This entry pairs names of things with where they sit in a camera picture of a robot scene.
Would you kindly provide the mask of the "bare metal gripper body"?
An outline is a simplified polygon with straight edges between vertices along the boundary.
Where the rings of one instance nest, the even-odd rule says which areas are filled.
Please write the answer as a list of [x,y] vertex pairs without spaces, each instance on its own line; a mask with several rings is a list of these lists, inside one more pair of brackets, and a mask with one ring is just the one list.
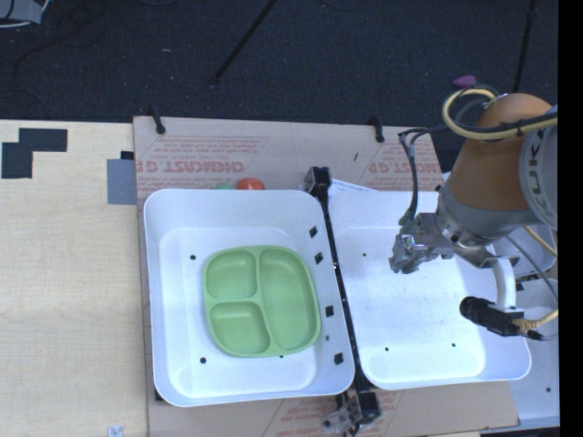
[[490,241],[437,213],[419,213],[408,234],[408,255],[413,259],[488,259]]

